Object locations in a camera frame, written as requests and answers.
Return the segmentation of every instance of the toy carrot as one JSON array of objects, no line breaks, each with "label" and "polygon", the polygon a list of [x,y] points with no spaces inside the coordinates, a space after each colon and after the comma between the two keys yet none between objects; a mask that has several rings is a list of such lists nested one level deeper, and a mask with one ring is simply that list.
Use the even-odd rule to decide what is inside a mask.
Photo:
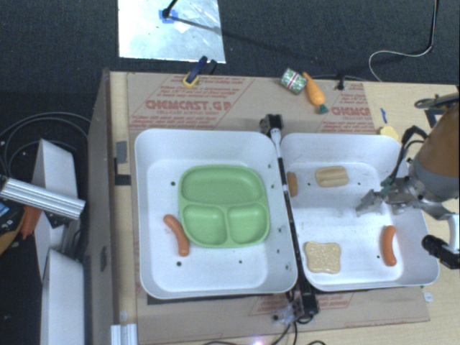
[{"label": "toy carrot", "polygon": [[324,96],[323,91],[318,87],[315,81],[306,72],[303,72],[302,76],[307,80],[305,88],[307,90],[308,99],[310,100],[310,102],[315,106],[319,106],[318,112],[320,114],[328,112],[328,108],[326,107],[326,105],[324,105],[326,97]]}]

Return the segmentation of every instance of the orange object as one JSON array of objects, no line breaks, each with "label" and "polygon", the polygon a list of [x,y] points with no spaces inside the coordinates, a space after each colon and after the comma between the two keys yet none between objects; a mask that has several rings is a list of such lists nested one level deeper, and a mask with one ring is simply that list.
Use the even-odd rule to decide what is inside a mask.
[{"label": "orange object", "polygon": [[19,233],[22,235],[22,240],[25,240],[31,235],[38,224],[38,219],[42,210],[36,207],[24,206],[24,222],[22,223]]},{"label": "orange object", "polygon": [[163,221],[172,230],[178,241],[179,255],[181,257],[187,257],[190,253],[190,245],[182,225],[173,215],[165,215]]},{"label": "orange object", "polygon": [[302,76],[307,80],[305,89],[307,90],[310,102],[315,106],[321,106],[324,104],[324,102],[326,102],[326,97],[324,96],[323,91],[306,72],[303,72]]},{"label": "orange object", "polygon": [[396,228],[392,225],[387,226],[383,231],[382,239],[382,255],[387,266],[396,265],[396,257],[393,252],[393,237],[395,236]]}]

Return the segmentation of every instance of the black carpet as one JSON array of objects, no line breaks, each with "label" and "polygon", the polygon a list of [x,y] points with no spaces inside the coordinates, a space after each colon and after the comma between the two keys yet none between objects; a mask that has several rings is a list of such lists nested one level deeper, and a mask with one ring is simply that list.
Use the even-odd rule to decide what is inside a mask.
[{"label": "black carpet", "polygon": [[[374,69],[380,78],[459,84],[459,2],[440,0],[429,54],[377,56]],[[368,68],[373,52],[424,51],[433,3],[218,0],[227,64],[219,65],[216,74],[280,77],[291,67],[311,75],[354,75],[373,81]],[[0,0],[0,133],[43,111],[91,117],[104,67],[163,73],[190,70],[187,63],[119,58],[117,42],[117,0]],[[52,123],[30,125],[18,133],[9,155],[40,137],[74,147],[77,162],[84,155],[80,136]],[[11,171],[17,178],[30,180],[34,156],[30,148],[15,158]],[[33,249],[29,239],[0,257],[0,344],[38,344],[40,282]]]}]

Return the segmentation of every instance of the white cable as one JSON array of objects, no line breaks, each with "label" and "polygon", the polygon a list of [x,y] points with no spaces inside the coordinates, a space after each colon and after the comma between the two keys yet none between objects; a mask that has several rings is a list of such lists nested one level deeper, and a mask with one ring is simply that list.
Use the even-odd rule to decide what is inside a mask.
[{"label": "white cable", "polygon": [[432,20],[432,32],[431,32],[431,39],[430,39],[430,45],[426,48],[425,51],[418,53],[418,54],[406,54],[403,52],[398,52],[398,51],[391,51],[391,50],[380,50],[374,52],[372,55],[369,56],[369,69],[372,73],[372,75],[377,79],[379,82],[382,82],[382,79],[374,72],[372,69],[372,59],[374,58],[375,55],[378,54],[391,54],[391,55],[399,55],[399,56],[404,56],[407,58],[419,58],[420,56],[424,56],[428,54],[432,49],[433,49],[433,44],[434,44],[434,32],[436,30],[436,15],[438,14],[438,0],[434,0],[434,8],[433,8],[433,20]]}]

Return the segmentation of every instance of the green can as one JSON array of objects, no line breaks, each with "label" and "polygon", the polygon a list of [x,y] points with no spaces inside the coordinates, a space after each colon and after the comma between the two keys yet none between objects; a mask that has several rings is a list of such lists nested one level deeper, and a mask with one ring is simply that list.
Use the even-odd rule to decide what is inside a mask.
[{"label": "green can", "polygon": [[305,87],[307,79],[304,78],[301,74],[297,73],[295,70],[288,68],[282,75],[280,83],[283,87],[286,87],[289,91],[298,95],[300,92],[302,92],[303,87]]}]

